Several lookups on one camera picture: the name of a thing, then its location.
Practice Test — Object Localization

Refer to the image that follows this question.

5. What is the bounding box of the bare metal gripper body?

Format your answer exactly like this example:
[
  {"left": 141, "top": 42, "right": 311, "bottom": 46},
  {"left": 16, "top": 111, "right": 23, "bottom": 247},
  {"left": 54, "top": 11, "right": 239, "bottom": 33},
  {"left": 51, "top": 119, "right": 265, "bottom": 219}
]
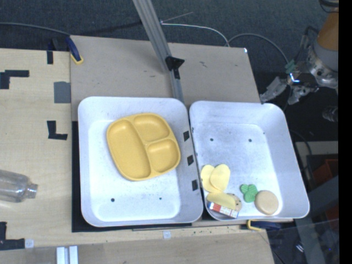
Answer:
[{"left": 287, "top": 47, "right": 339, "bottom": 93}]

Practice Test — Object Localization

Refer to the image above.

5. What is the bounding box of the white plastic tray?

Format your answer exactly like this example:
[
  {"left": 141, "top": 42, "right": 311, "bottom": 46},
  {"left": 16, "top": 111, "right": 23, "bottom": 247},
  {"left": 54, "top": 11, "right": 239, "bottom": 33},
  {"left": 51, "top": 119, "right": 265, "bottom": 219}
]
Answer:
[
  {"left": 77, "top": 96, "right": 204, "bottom": 228},
  {"left": 189, "top": 100, "right": 311, "bottom": 222}
]

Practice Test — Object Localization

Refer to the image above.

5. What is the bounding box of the pale yellow toy crisp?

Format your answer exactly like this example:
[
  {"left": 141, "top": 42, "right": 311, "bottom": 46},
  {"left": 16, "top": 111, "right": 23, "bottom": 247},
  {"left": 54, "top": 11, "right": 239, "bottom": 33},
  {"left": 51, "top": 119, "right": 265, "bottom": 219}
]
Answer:
[
  {"left": 209, "top": 163, "right": 232, "bottom": 193},
  {"left": 200, "top": 164, "right": 218, "bottom": 194}
]

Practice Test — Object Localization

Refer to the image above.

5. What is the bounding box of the green toy broccoli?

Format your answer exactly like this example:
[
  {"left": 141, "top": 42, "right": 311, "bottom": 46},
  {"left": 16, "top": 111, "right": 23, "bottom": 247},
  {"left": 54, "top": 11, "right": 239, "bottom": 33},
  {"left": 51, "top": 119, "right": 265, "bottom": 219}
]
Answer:
[{"left": 239, "top": 183, "right": 259, "bottom": 204}]

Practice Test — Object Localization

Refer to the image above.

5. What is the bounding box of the beige round biscuit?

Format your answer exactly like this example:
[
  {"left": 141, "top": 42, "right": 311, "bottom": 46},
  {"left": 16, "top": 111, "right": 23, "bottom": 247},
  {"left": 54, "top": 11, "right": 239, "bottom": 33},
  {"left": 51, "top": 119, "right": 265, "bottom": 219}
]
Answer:
[{"left": 254, "top": 190, "right": 280, "bottom": 216}]

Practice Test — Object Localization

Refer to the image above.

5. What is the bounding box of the yellow pizza slice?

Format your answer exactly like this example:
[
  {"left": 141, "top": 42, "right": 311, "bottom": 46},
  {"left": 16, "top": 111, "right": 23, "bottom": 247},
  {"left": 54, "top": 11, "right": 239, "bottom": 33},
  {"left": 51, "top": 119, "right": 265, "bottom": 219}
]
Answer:
[{"left": 206, "top": 191, "right": 243, "bottom": 212}]

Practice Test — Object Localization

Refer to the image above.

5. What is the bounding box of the red and white carton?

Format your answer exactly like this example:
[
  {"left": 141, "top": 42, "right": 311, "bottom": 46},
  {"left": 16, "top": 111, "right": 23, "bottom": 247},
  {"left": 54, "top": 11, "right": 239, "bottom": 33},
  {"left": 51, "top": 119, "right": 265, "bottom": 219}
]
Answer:
[{"left": 208, "top": 201, "right": 240, "bottom": 219}]

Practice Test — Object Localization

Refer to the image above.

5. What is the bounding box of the brown cardboard board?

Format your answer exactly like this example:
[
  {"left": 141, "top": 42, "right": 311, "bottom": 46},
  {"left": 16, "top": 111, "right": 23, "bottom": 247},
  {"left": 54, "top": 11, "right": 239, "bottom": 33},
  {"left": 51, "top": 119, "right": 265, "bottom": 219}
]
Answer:
[{"left": 69, "top": 34, "right": 294, "bottom": 232}]

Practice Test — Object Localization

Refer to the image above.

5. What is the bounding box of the yellow divided plate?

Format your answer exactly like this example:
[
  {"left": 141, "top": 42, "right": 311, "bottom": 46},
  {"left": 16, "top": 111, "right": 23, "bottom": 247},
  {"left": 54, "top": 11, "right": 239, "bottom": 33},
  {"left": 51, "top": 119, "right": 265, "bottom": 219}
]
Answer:
[{"left": 106, "top": 112, "right": 182, "bottom": 182}]

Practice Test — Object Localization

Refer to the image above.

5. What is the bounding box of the clear plastic bottle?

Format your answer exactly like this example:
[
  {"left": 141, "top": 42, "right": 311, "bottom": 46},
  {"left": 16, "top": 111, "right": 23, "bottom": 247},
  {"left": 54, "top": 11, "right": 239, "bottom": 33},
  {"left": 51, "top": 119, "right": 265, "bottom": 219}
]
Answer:
[{"left": 0, "top": 169, "right": 39, "bottom": 204}]

